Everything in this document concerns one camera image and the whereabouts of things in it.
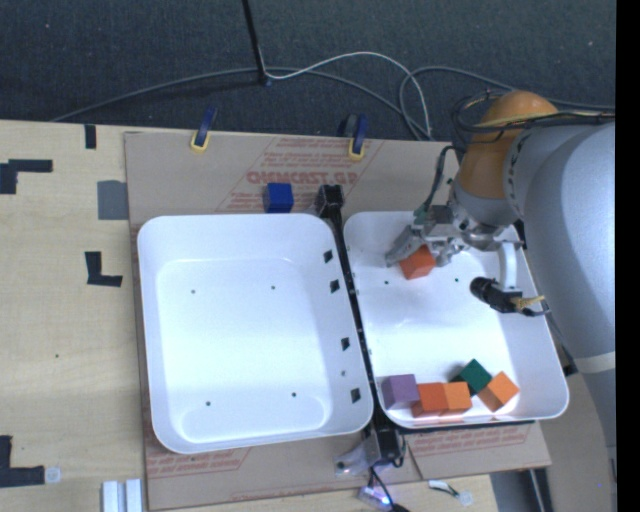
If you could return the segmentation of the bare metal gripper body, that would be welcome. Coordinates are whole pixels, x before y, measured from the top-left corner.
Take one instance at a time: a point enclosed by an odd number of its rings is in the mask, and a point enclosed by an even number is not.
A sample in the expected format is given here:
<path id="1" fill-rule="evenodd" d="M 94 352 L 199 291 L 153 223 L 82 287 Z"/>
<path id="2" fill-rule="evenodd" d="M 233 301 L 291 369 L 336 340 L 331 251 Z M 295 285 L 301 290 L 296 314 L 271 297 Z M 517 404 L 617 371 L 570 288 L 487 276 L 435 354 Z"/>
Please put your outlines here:
<path id="1" fill-rule="evenodd" d="M 420 211 L 412 223 L 416 244 L 442 242 L 445 246 L 495 251 L 502 233 L 518 219 L 508 203 L 447 203 Z"/>

